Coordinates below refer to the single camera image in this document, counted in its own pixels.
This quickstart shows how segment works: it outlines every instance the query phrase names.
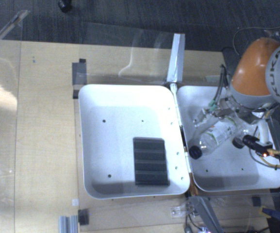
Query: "black object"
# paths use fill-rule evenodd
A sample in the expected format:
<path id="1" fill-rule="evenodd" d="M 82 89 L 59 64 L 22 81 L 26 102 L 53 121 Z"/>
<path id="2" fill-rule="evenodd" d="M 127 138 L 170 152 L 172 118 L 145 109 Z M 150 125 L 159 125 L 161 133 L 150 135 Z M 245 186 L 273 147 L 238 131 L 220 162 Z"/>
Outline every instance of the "black object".
<path id="1" fill-rule="evenodd" d="M 199 159 L 202 156 L 202 151 L 199 147 L 197 146 L 191 146 L 190 149 L 188 150 L 190 157 L 193 159 Z"/>
<path id="2" fill-rule="evenodd" d="M 78 63 L 72 63 L 72 84 L 73 99 L 78 99 L 81 86 L 87 84 L 87 65 L 85 59 L 80 59 Z"/>
<path id="3" fill-rule="evenodd" d="M 133 153 L 136 185 L 169 185 L 164 140 L 135 137 Z"/>
<path id="4" fill-rule="evenodd" d="M 88 209 L 78 210 L 78 222 L 80 225 L 89 224 L 89 211 Z"/>
<path id="5" fill-rule="evenodd" d="M 187 226 L 184 228 L 184 232 L 185 232 L 185 233 L 193 233 L 193 232 L 192 232 L 192 229 L 190 228 L 189 225 L 187 225 Z"/>
<path id="6" fill-rule="evenodd" d="M 248 134 L 243 137 L 242 142 L 250 149 L 255 150 L 258 155 L 264 157 L 269 155 L 267 149 L 272 149 L 273 146 L 271 142 L 262 143 L 257 137 Z"/>
<path id="7" fill-rule="evenodd" d="M 63 13 L 69 12 L 72 9 L 72 0 L 60 0 L 58 6 Z"/>
<path id="8" fill-rule="evenodd" d="M 262 205 L 261 198 L 258 196 L 252 197 L 252 203 L 254 207 L 260 207 Z"/>
<path id="9" fill-rule="evenodd" d="M 241 143 L 242 143 L 242 141 L 238 137 L 235 137 L 232 140 L 232 144 L 238 149 L 242 149 L 245 146 L 244 144 L 241 144 Z"/>

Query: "cable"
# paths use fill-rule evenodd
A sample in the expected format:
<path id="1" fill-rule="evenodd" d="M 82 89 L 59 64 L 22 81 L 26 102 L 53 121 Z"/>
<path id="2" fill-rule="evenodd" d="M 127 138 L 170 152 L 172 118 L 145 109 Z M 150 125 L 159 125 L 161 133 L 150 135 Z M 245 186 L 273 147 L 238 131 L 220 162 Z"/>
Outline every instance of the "cable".
<path id="1" fill-rule="evenodd" d="M 219 84 L 219 87 L 217 90 L 217 97 L 215 98 L 216 103 L 218 103 L 218 101 L 219 101 L 219 98 L 222 94 L 223 87 L 228 86 L 226 67 L 223 64 L 221 64 L 220 67 L 221 67 L 221 74 L 220 74 L 221 83 Z"/>
<path id="2" fill-rule="evenodd" d="M 190 214 L 188 214 L 189 220 L 192 223 L 192 225 L 194 225 L 198 230 L 202 231 L 202 228 L 198 227 L 196 224 L 194 224 L 194 222 L 192 221 L 192 218 L 190 216 Z"/>
<path id="3" fill-rule="evenodd" d="M 277 27 L 247 27 L 247 28 L 242 28 L 242 29 L 239 29 L 237 30 L 237 32 L 234 34 L 233 38 L 232 38 L 232 46 L 233 46 L 233 49 L 235 50 L 236 54 L 238 54 L 240 56 L 240 54 L 238 53 L 237 49 L 236 49 L 236 46 L 235 46 L 235 38 L 236 38 L 236 35 L 241 32 L 242 30 L 246 30 L 246 29 L 279 29 L 280 26 L 277 26 Z"/>
<path id="4" fill-rule="evenodd" d="M 215 94 L 215 96 L 214 96 L 214 98 L 213 98 L 214 101 L 215 101 L 216 98 L 217 98 L 217 95 L 218 95 L 218 93 L 219 93 L 219 89 L 220 89 L 221 84 L 222 84 L 222 78 L 223 78 L 222 76 L 223 76 L 223 72 L 222 72 L 222 70 L 221 70 L 221 73 L 220 73 L 220 75 L 219 75 L 218 87 L 217 87 L 217 90 L 216 90 L 216 94 Z"/>
<path id="5" fill-rule="evenodd" d="M 255 136 L 257 130 L 258 130 L 258 126 L 255 127 L 253 136 Z M 248 152 L 249 152 L 249 154 L 250 154 L 250 157 L 253 159 L 253 161 L 257 162 L 258 164 L 261 164 L 262 166 L 269 167 L 269 168 L 280 169 L 280 165 L 272 165 L 272 164 L 271 164 L 271 166 L 270 166 L 270 165 L 266 165 L 266 164 L 265 164 L 267 161 L 265 161 L 265 163 L 263 163 L 263 162 L 260 162 L 260 161 L 256 160 L 256 159 L 254 158 L 254 156 L 252 155 L 251 148 L 248 149 Z"/>
<path id="6" fill-rule="evenodd" d="M 274 150 L 274 149 L 268 149 L 267 151 L 269 152 L 270 155 L 280 154 L 280 151 Z M 263 162 L 265 162 L 265 163 L 266 163 L 267 165 L 269 165 L 269 166 L 280 167 L 280 165 L 274 165 L 274 164 L 271 164 L 271 163 L 267 162 L 267 161 L 266 161 L 263 157 L 261 157 L 261 156 L 260 156 L 260 158 L 261 158 L 261 160 L 262 160 Z"/>
<path id="7" fill-rule="evenodd" d="M 185 227 L 188 226 L 188 224 L 187 224 L 187 218 L 188 218 L 188 215 L 186 215 L 186 217 L 185 217 Z"/>
<path id="8" fill-rule="evenodd" d="M 260 162 L 260 161 L 256 160 L 256 159 L 253 157 L 250 148 L 248 149 L 248 151 L 249 151 L 249 154 L 250 154 L 251 158 L 252 158 L 255 162 L 257 162 L 258 164 L 261 164 L 262 166 L 269 167 L 269 168 L 280 169 L 280 167 L 278 167 L 278 166 L 277 166 L 277 167 L 276 167 L 276 166 L 268 166 L 268 165 L 264 164 L 263 162 Z"/>

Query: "metal bracket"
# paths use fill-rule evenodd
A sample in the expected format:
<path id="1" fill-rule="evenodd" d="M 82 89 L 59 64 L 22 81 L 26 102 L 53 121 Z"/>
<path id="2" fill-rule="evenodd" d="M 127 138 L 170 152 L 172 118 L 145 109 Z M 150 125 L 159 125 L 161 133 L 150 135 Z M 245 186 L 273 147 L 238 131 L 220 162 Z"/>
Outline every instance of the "metal bracket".
<path id="1" fill-rule="evenodd" d="M 78 222 L 80 225 L 89 224 L 89 210 L 88 209 L 78 210 Z"/>
<path id="2" fill-rule="evenodd" d="M 78 99 L 80 89 L 87 84 L 87 63 L 80 59 L 78 63 L 72 63 L 73 99 Z"/>
<path id="3" fill-rule="evenodd" d="M 77 216 L 60 216 L 59 233 L 77 233 Z"/>
<path id="4" fill-rule="evenodd" d="M 168 83 L 182 82 L 184 63 L 185 35 L 175 33 L 173 37 L 170 63 L 167 75 Z"/>

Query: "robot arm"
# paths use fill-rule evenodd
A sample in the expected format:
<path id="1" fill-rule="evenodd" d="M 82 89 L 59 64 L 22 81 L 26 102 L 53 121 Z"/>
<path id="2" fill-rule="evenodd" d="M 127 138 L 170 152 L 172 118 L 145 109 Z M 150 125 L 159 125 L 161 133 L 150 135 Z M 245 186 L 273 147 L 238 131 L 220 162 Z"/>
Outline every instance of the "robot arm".
<path id="1" fill-rule="evenodd" d="M 280 103 L 280 44 L 271 38 L 254 41 L 242 56 L 231 80 L 234 100 L 251 110 Z"/>

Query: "black cable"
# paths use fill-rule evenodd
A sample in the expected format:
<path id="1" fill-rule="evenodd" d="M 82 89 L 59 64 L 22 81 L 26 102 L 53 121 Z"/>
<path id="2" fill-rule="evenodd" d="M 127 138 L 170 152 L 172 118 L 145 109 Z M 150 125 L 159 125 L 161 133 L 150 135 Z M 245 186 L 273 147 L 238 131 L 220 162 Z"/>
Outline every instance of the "black cable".
<path id="1" fill-rule="evenodd" d="M 200 228 L 199 226 L 197 226 L 196 224 L 194 224 L 194 222 L 192 221 L 192 218 L 190 216 L 190 214 L 188 214 L 189 220 L 192 223 L 192 225 L 194 225 L 198 230 L 202 231 L 202 228 Z"/>
<path id="2" fill-rule="evenodd" d="M 214 97 L 215 102 L 218 102 L 218 101 L 219 101 L 219 97 L 221 96 L 223 87 L 226 86 L 226 79 L 227 79 L 227 77 L 226 77 L 226 75 L 227 75 L 226 67 L 222 64 L 222 65 L 220 66 L 220 68 L 221 68 L 221 73 L 220 73 L 220 81 L 221 81 L 221 82 L 219 83 L 218 89 L 217 89 L 217 91 L 216 91 L 217 96 Z"/>
<path id="3" fill-rule="evenodd" d="M 187 218 L 188 218 L 188 215 L 186 215 L 186 217 L 185 217 L 185 227 L 188 226 L 188 224 L 187 224 Z"/>
<path id="4" fill-rule="evenodd" d="M 224 86 L 227 87 L 229 85 L 227 80 L 227 69 L 223 64 L 221 65 L 221 68 L 223 68 L 224 71 Z"/>
<path id="5" fill-rule="evenodd" d="M 265 166 L 265 167 L 269 167 L 269 168 L 273 168 L 273 169 L 280 169 L 280 167 L 278 166 L 268 166 L 267 164 L 263 163 L 263 162 L 260 162 L 258 160 L 256 160 L 253 155 L 252 155 L 252 152 L 251 152 L 251 149 L 249 148 L 248 149 L 249 151 L 249 154 L 250 154 L 250 157 L 253 159 L 253 161 L 257 162 L 258 164 L 261 164 L 262 166 Z"/>
<path id="6" fill-rule="evenodd" d="M 277 26 L 277 27 L 247 27 L 247 28 L 242 28 L 242 29 L 237 30 L 237 32 L 234 34 L 234 36 L 232 38 L 232 46 L 233 46 L 233 49 L 235 50 L 236 54 L 238 54 L 239 56 L 241 56 L 241 54 L 236 50 L 235 38 L 236 38 L 237 34 L 240 31 L 247 30 L 247 29 L 267 29 L 267 30 L 272 30 L 272 29 L 280 29 L 280 26 Z"/>
<path id="7" fill-rule="evenodd" d="M 268 230 L 268 229 L 269 229 L 269 227 L 266 227 L 266 228 L 261 229 L 260 231 L 257 231 L 256 233 L 262 233 L 262 232 L 264 232 L 265 230 Z"/>
<path id="8" fill-rule="evenodd" d="M 216 90 L 216 94 L 213 98 L 214 101 L 216 100 L 216 98 L 219 94 L 219 90 L 221 89 L 222 82 L 223 82 L 223 70 L 221 69 L 221 72 L 220 72 L 220 75 L 219 75 L 218 87 L 217 87 L 217 90 Z"/>

